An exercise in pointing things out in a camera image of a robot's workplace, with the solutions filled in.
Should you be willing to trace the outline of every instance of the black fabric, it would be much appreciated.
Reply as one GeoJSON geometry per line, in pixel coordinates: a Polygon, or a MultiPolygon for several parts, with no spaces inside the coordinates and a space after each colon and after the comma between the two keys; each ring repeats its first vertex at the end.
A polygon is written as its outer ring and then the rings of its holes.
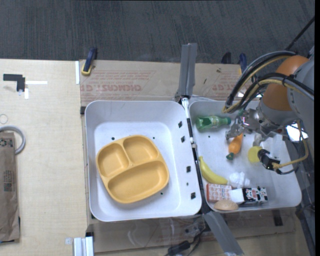
{"type": "MultiPolygon", "coordinates": [[[[197,63],[238,63],[284,50],[315,15],[315,0],[0,0],[0,58],[180,62],[198,43],[197,63]]],[[[293,45],[303,56],[314,23],[293,45]]]]}

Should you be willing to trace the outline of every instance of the blue and yellow clamp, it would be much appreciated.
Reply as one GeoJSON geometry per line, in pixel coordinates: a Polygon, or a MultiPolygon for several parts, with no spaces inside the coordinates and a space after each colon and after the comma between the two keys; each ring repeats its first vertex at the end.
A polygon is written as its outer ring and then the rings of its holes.
{"type": "Polygon", "coordinates": [[[92,47],[90,48],[88,57],[86,58],[85,63],[82,65],[81,68],[81,74],[84,76],[89,76],[91,73],[91,69],[92,69],[92,60],[97,58],[97,48],[92,47]]]}

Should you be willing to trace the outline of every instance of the cardboard box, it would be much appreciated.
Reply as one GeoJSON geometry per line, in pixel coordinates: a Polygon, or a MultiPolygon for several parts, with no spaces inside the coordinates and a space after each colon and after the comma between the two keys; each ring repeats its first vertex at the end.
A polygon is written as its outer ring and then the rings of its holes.
{"type": "Polygon", "coordinates": [[[239,205],[261,205],[268,201],[265,187],[244,187],[230,191],[231,200],[239,205]]]}
{"type": "Polygon", "coordinates": [[[232,187],[230,185],[219,185],[208,183],[206,185],[206,200],[208,202],[215,203],[222,199],[231,199],[230,191],[232,187]]]}

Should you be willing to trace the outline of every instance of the table surface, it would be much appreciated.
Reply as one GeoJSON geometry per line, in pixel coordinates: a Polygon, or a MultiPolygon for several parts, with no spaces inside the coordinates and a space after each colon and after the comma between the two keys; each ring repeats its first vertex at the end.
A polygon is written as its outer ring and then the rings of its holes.
{"type": "MultiPolygon", "coordinates": [[[[3,74],[23,75],[26,81],[47,82],[30,84],[29,99],[17,93],[16,82],[0,82],[0,114],[8,117],[6,125],[19,127],[26,137],[25,148],[16,157],[20,239],[1,244],[0,255],[71,256],[72,245],[66,239],[84,237],[88,227],[76,62],[0,59],[0,69],[3,74]]],[[[241,238],[239,245],[245,255],[309,255],[299,220],[294,219],[294,224],[294,232],[241,238]]],[[[204,242],[192,255],[213,251],[224,255],[213,249],[217,247],[216,241],[204,242]]],[[[163,255],[165,251],[101,255],[163,255]]]]}

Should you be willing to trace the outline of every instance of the transparent plastic sheet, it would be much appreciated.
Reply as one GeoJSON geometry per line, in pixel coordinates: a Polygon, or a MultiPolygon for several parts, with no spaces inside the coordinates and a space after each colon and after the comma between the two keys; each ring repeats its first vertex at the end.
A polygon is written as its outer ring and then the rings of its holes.
{"type": "MultiPolygon", "coordinates": [[[[179,63],[150,63],[130,61],[95,61],[90,76],[80,75],[81,88],[81,107],[85,108],[89,103],[97,100],[106,101],[174,101],[174,95],[179,84],[179,63]]],[[[197,64],[196,65],[196,83],[194,86],[194,95],[191,98],[211,101],[224,101],[232,90],[233,85],[239,77],[238,65],[225,64],[197,64]]],[[[136,255],[135,251],[146,251],[146,255],[161,256],[168,253],[168,249],[179,243],[188,240],[193,241],[192,233],[186,234],[186,230],[195,225],[204,223],[205,231],[201,234],[201,242],[215,241],[214,248],[210,248],[205,255],[226,255],[219,243],[217,243],[213,233],[207,230],[201,215],[136,219],[116,222],[103,222],[94,217],[89,206],[88,191],[88,160],[86,145],[86,127],[85,118],[82,116],[82,131],[84,142],[84,158],[86,173],[86,194],[87,194],[87,232],[95,234],[94,248],[95,252],[101,255],[112,255],[118,252],[136,255]]],[[[253,210],[223,214],[223,217],[232,217],[228,226],[231,232],[236,232],[236,238],[257,235],[270,235],[281,232],[292,232],[294,229],[289,221],[288,226],[282,229],[275,225],[275,212],[272,210],[253,210]]],[[[292,219],[292,211],[286,213],[288,219],[292,219]]],[[[189,249],[182,251],[181,255],[194,253],[191,251],[195,244],[191,244],[189,249]]]]}

